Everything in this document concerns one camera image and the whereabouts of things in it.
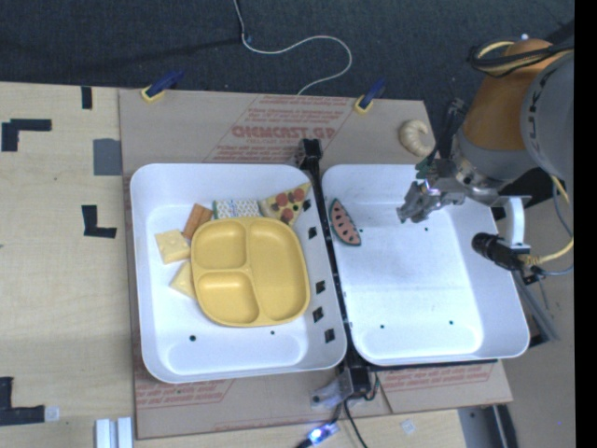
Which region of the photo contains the black block with thin wires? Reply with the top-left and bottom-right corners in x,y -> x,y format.
336,362 -> 378,399
294,138 -> 324,171

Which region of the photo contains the white patterned packet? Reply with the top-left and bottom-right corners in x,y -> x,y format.
212,198 -> 263,220

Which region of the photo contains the black cylinder on white bracket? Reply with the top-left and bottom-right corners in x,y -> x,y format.
471,195 -> 533,272

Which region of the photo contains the yellow cheese wedge toy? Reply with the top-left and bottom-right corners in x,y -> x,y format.
169,259 -> 197,299

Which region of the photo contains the pizza slice toy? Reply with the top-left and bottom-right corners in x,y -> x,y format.
258,182 -> 312,228

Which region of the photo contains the white plastic tray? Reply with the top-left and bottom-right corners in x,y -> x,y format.
129,162 -> 349,385
321,163 -> 531,367

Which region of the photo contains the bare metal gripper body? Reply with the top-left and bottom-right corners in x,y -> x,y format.
424,158 -> 500,212

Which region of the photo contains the beige croissant toy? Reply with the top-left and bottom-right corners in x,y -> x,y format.
398,119 -> 437,158

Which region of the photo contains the brown cardboard board red print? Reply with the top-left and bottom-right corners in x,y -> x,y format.
118,88 -> 514,441

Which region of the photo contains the yellow divided plate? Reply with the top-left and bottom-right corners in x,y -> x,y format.
189,217 -> 312,329

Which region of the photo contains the orange wafer biscuit toy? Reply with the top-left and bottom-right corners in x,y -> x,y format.
181,203 -> 215,241

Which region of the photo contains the yellow cheese block toy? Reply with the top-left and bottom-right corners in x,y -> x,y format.
154,229 -> 192,265

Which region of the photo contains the watermelon slice toy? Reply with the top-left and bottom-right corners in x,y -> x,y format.
327,197 -> 363,247

